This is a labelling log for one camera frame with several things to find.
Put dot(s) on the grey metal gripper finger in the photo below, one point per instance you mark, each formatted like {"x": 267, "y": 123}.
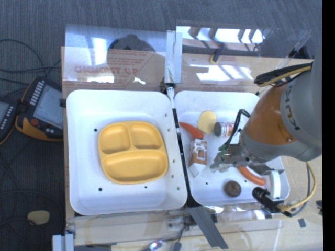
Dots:
{"x": 228, "y": 167}
{"x": 216, "y": 164}

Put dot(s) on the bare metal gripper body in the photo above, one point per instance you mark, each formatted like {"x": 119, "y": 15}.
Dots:
{"x": 235, "y": 154}

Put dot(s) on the small red and white can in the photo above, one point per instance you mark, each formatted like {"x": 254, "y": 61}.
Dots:
{"x": 225, "y": 129}

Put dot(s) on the orange sausage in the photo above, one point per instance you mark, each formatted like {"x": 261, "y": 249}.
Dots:
{"x": 251, "y": 176}

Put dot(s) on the brown cardboard board red print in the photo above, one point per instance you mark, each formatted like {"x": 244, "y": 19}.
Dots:
{"x": 301, "y": 231}

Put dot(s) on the pale yellow round slice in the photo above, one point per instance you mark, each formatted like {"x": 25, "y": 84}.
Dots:
{"x": 206, "y": 120}

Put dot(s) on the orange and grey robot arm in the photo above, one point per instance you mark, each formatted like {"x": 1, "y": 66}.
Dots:
{"x": 272, "y": 124}

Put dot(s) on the orange carrot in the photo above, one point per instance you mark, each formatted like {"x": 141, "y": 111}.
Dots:
{"x": 192, "y": 130}

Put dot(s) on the orange and white carton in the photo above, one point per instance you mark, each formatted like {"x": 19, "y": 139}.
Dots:
{"x": 198, "y": 153}

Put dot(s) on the white plastic tray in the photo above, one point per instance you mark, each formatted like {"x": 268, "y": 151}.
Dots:
{"x": 83, "y": 145}
{"x": 235, "y": 103}

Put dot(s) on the pale yellow oval object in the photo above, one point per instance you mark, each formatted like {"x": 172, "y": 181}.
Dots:
{"x": 38, "y": 217}

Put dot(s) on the black cylinder on white bracket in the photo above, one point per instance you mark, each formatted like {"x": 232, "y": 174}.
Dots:
{"x": 274, "y": 184}

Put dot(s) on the brown doughnut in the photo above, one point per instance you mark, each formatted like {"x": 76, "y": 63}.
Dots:
{"x": 233, "y": 188}

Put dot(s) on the yellow divided plate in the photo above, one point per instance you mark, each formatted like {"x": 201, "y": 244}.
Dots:
{"x": 133, "y": 163}

